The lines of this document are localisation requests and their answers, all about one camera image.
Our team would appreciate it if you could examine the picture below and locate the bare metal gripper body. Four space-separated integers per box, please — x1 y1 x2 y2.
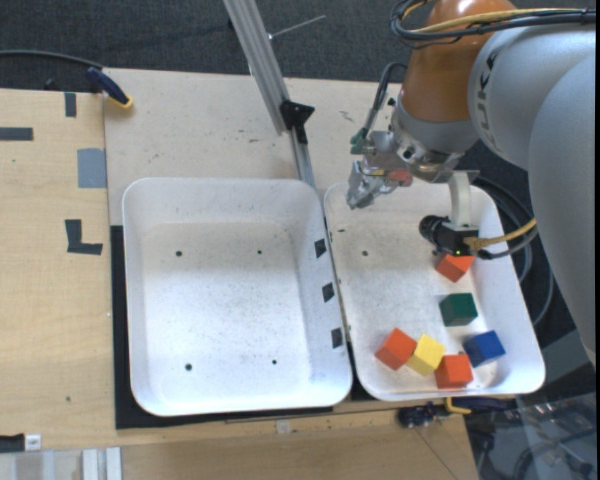
350 130 465 192

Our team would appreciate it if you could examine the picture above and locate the white plastic tray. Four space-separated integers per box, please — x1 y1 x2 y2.
322 180 547 403
121 176 354 418

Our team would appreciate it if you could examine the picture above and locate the orange cube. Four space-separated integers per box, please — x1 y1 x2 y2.
435 252 476 284
374 327 418 371
434 354 475 390

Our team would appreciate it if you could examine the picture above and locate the green cube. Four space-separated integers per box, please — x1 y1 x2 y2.
438 292 479 328

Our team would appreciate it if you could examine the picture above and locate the pale wood board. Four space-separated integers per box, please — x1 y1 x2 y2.
102 66 531 452

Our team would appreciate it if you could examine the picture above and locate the yellow cube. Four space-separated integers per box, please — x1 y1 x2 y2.
406 333 447 377

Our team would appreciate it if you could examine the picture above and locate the blue cube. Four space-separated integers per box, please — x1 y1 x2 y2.
462 330 507 368

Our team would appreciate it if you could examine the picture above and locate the black cylinder on white bracket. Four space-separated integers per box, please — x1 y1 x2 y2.
418 170 481 259

